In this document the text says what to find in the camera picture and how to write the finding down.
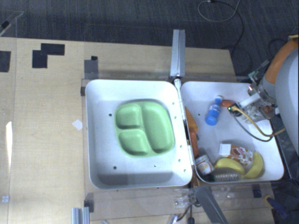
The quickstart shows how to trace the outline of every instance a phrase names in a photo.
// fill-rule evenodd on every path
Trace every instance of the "tin can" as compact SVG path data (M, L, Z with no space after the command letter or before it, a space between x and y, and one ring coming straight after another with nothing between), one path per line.
M211 172L213 172L215 170L209 157L206 154L197 158L195 160L195 165L196 165L197 170L202 175L210 174Z

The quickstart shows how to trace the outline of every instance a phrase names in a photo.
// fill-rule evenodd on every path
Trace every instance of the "green plate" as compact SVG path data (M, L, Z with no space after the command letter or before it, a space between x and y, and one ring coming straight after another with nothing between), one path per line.
M115 129L121 149L133 157L155 156L174 147L170 117L158 102L120 105L115 112Z

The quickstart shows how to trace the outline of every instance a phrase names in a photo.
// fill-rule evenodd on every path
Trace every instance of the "blue plastic bottle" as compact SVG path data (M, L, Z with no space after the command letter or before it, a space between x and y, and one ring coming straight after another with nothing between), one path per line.
M220 103L222 102L221 96L216 96L214 103L209 108L208 115L206 117L206 123L208 125L214 126L217 124L217 118L220 114L221 106Z

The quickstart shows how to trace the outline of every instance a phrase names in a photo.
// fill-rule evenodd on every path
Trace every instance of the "yellow banana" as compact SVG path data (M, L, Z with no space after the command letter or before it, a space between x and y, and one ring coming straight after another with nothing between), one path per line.
M253 154L252 167L244 175L244 177L246 177L246 178L256 178L261 174L262 170L263 170L263 158L258 152L255 152Z
M245 174L245 169L238 161L229 158L220 158L216 164L215 168L231 168L241 175Z

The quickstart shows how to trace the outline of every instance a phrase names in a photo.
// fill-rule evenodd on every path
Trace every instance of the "wooden table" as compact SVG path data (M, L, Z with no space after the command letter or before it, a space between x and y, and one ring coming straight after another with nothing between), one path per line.
M41 43L64 44L65 55L48 56L47 69L33 69L32 50L40 50ZM7 108L7 103L3 102L5 98L14 103L14 107L9 108L13 114L10 184L4 177L7 172L0 173L4 180L0 182L0 193L9 190L10 200L0 205L0 223L68 224L71 209L82 208L86 196L83 130L73 125L74 121L83 120L80 88L84 60L97 56L99 71L155 70L167 74L171 47L1 38L0 50L12 51L11 64L16 57L16 69L11 65L9 73L0 73L3 87L0 107ZM185 63L187 74L234 75L226 50L187 48ZM4 140L2 126L0 134ZM2 160L6 155L1 150ZM263 194L272 193L269 185L261 188ZM245 223L246 220L247 223L274 223L271 210L261 198L253 198L251 187L216 187L213 190L230 223ZM91 223L99 224L106 218L110 224L167 223L171 213L184 211L174 209L173 192L146 190L137 195L127 191L121 194L121 199L119 193L100 192L101 202L108 204L103 205L99 219ZM158 206L159 213L149 210L150 206L153 210ZM202 208L193 211L198 223L208 223Z

